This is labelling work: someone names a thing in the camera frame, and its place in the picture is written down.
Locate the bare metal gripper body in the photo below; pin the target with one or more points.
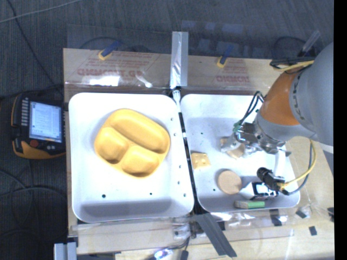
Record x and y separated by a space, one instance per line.
257 139

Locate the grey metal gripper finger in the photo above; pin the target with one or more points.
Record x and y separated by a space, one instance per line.
248 150
228 146

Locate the beige toy bread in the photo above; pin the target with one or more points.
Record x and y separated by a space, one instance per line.
236 153

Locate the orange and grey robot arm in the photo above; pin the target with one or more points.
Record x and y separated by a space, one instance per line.
306 99

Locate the yellow cheese slice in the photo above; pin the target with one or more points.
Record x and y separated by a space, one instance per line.
200 160

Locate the white plastic tray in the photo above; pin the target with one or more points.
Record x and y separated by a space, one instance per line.
211 118
108 194

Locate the beige round biscuit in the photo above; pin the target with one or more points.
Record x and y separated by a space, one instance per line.
229 182

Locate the green and beige packet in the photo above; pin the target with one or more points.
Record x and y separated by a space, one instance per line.
249 204

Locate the brown cardboard board red print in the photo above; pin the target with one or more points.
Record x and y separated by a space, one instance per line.
202 72

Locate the yellow divided plate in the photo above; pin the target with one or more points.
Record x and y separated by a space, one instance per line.
135 134

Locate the black cylinder on white bracket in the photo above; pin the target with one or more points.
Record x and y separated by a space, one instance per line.
271 179

